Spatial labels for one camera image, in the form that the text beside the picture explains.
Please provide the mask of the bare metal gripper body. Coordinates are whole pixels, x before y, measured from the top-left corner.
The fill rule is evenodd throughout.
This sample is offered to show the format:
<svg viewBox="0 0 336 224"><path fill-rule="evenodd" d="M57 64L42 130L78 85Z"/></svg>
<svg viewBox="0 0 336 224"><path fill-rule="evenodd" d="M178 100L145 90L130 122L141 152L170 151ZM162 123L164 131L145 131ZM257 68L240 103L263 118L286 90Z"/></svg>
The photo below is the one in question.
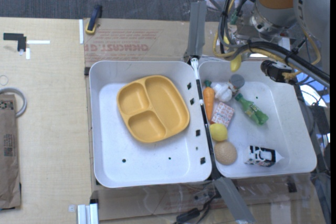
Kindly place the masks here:
<svg viewBox="0 0 336 224"><path fill-rule="evenodd" d="M260 38L263 40L273 40L284 31L283 27L274 25L259 15L240 17L236 22L236 26L235 36L239 39Z"/></svg>

